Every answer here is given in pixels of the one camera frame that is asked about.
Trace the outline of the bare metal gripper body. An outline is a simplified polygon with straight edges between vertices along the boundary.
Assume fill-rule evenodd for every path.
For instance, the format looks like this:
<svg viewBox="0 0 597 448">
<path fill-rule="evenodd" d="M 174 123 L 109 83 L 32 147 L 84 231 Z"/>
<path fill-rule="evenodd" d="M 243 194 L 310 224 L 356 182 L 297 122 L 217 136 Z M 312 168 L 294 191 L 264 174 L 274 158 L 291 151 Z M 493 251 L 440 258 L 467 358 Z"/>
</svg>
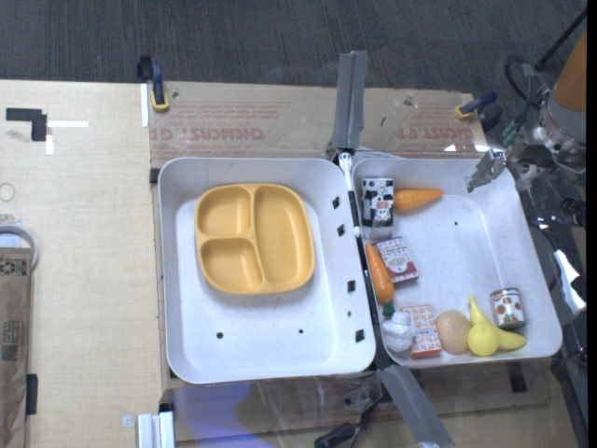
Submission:
<svg viewBox="0 0 597 448">
<path fill-rule="evenodd" d="M 551 120 L 540 121 L 531 129 L 523 129 L 506 154 L 517 164 L 559 167 L 582 175 L 587 165 L 586 132 L 570 132 Z"/>
</svg>

